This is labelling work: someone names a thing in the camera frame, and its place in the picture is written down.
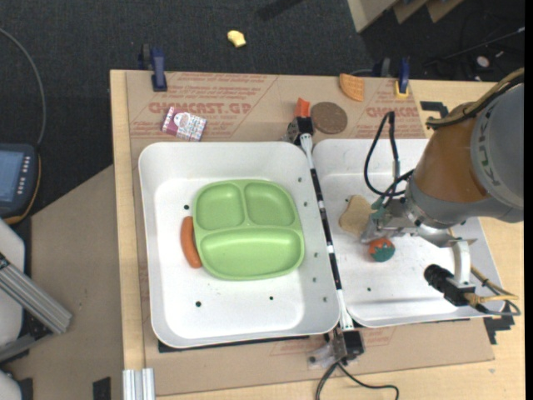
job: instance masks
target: red and teal object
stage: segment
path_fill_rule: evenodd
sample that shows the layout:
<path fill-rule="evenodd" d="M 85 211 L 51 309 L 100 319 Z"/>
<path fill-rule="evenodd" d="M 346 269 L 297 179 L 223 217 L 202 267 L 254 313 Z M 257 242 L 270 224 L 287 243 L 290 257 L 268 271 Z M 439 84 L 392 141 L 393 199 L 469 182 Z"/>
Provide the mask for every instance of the red and teal object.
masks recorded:
<path fill-rule="evenodd" d="M 370 256 L 379 263 L 384 263 L 391 259 L 395 250 L 394 244 L 386 237 L 372 240 L 368 247 Z"/>

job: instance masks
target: white tray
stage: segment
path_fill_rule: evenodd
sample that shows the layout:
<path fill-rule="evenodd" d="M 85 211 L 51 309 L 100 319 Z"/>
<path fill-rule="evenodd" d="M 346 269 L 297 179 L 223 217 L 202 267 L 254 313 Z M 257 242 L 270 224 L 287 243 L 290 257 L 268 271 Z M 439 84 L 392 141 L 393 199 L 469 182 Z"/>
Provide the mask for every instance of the white tray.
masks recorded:
<path fill-rule="evenodd" d="M 285 142 L 160 142 L 139 157 L 152 326 L 174 348 L 326 333 L 340 311 L 311 174 Z M 182 219 L 196 192 L 228 179 L 264 179 L 292 195 L 305 238 L 301 266 L 250 282 L 217 279 L 189 266 Z"/>
<path fill-rule="evenodd" d="M 404 173 L 416 166 L 427 140 L 396 142 L 401 172 Z M 454 272 L 451 249 L 438 248 L 420 237 L 394 237 L 396 252 L 393 258 L 387 262 L 375 262 L 368 254 L 368 246 L 339 226 L 339 218 L 351 196 L 361 195 L 369 203 L 377 199 L 377 195 L 366 187 L 363 177 L 370 146 L 371 140 L 327 139 L 319 142 L 313 151 L 350 315 L 361 325 L 374 328 L 486 316 L 472 307 L 451 305 L 424 279 L 424 270 L 432 263 Z M 391 184 L 391 174 L 391 145 L 383 139 L 378 141 L 372 155 L 369 178 L 376 188 L 384 190 Z M 465 239 L 477 239 L 471 245 L 472 264 L 499 284 L 500 278 L 479 221 L 472 218 L 466 225 L 454 227 L 454 233 Z M 480 285 L 474 277 L 471 281 Z M 491 302 L 488 307 L 499 311 L 502 306 L 503 302 Z"/>

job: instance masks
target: green plate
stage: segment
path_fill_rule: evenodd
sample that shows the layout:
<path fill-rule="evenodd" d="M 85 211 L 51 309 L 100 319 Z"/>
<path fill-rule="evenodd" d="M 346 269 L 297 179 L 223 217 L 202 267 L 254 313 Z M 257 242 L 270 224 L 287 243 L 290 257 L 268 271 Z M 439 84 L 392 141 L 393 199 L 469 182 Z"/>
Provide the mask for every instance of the green plate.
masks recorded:
<path fill-rule="evenodd" d="M 276 183 L 240 179 L 206 185 L 195 197 L 192 220 L 202 265 L 216 277 L 278 277 L 303 260 L 296 206 Z"/>

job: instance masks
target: black floor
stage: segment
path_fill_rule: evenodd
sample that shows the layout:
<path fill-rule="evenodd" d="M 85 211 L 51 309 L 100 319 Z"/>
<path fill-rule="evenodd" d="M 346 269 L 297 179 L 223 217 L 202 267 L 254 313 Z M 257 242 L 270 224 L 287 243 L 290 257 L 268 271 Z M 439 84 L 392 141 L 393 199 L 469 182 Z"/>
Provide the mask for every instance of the black floor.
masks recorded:
<path fill-rule="evenodd" d="M 336 76 L 390 58 L 395 75 L 409 57 L 411 78 L 494 81 L 524 66 L 524 33 L 425 63 L 524 22 L 525 0 L 466 0 L 438 23 L 424 8 L 402 25 L 387 12 L 361 34 L 346 0 L 0 0 L 0 28 L 32 55 L 47 97 L 33 211 L 112 164 L 109 70 L 137 68 L 143 43 L 161 46 L 167 69 L 177 71 Z M 226 40 L 230 29 L 247 35 L 246 47 Z M 473 72 L 481 54 L 492 69 Z M 41 111 L 30 65 L 0 35 L 0 142 L 35 141 Z"/>

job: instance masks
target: table top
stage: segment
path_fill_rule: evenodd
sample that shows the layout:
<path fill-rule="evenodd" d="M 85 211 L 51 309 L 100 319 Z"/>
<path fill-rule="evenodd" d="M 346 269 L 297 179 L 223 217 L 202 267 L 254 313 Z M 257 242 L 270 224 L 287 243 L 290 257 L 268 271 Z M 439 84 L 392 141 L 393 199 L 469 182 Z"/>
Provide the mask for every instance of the table top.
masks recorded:
<path fill-rule="evenodd" d="M 117 232 L 120 261 L 122 301 L 122 344 L 125 369 L 146 367 L 139 268 L 137 264 L 137 233 L 133 196 L 132 155 L 127 99 L 127 74 L 135 72 L 113 70 L 110 74 L 112 130 L 115 185 L 117 195 Z M 421 117 L 420 101 L 443 102 L 449 108 L 475 101 L 491 85 L 478 82 L 410 81 L 411 91 Z M 498 268 L 502 284 L 520 296 L 517 305 L 524 312 L 524 225 L 507 224 L 492 219 L 481 219 L 486 240 Z M 525 317 L 515 318 L 510 331 L 498 332 L 493 346 L 496 359 L 489 362 L 417 368 L 399 372 L 365 375 L 368 384 L 394 384 L 401 398 L 525 398 Z M 211 398 L 314 398 L 317 380 L 271 384 L 257 387 L 195 392 L 171 395 L 172 399 Z M 355 387 L 347 377 L 332 378 L 323 389 L 323 398 L 389 398 L 378 392 Z"/>

